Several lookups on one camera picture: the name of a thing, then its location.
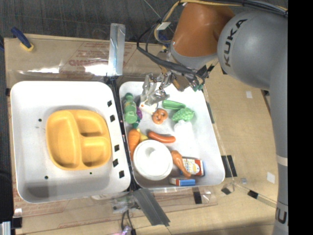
toy sausage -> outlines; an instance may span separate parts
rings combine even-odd
[[[176,141],[174,136],[163,136],[153,131],[148,132],[148,137],[161,143],[174,143]]]
[[[168,117],[167,111],[164,109],[157,109],[152,114],[152,121],[156,124],[162,124],[164,120],[166,120]]]

white tray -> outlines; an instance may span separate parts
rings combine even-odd
[[[143,82],[126,82],[122,84],[119,89],[121,105],[123,105],[126,93],[132,93],[135,100],[138,100],[142,93],[142,85]],[[203,160],[205,175],[202,177],[193,176],[196,180],[196,185],[211,186],[220,184],[224,180],[225,169],[203,92],[195,92],[191,88],[187,88],[184,92],[179,92],[174,85],[165,88],[165,91],[170,95],[169,100],[184,103],[188,108],[195,111],[195,116],[191,120],[195,139],[192,141],[182,141],[182,138],[179,138],[174,132],[174,121],[168,118],[160,125],[154,124],[151,115],[145,112],[143,112],[143,119],[139,124],[140,131],[145,135],[149,130],[152,130],[160,134],[171,134],[175,136],[177,139],[176,142],[165,144],[169,150],[177,150],[182,156]],[[175,112],[173,110],[166,111],[169,117]],[[126,122],[124,123],[126,132],[128,133],[132,126]],[[173,176],[179,176],[179,170],[175,166],[168,177]],[[168,177],[160,181],[151,181],[141,177],[135,169],[134,177],[136,182],[143,188],[176,187],[169,184]]]
[[[123,138],[113,94],[106,84],[23,81],[12,87],[11,107],[17,190],[22,199],[41,203],[118,193],[128,188],[131,177]],[[63,109],[92,110],[105,119],[112,142],[107,164],[78,171],[53,164],[46,146],[45,125],[50,114]]]

gray robot arm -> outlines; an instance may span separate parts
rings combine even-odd
[[[270,93],[279,176],[273,234],[288,234],[288,18],[268,12],[238,14],[224,27],[217,53],[228,75]]]

white bowl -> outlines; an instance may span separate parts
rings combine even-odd
[[[169,149],[155,140],[141,142],[134,151],[134,167],[149,180],[162,180],[172,171],[173,158]]]

green vegetable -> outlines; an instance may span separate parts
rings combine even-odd
[[[178,122],[179,120],[190,121],[194,117],[195,112],[189,108],[183,108],[175,112],[172,120]]]
[[[166,99],[162,101],[162,107],[164,109],[180,110],[180,109],[186,108],[186,105]]]

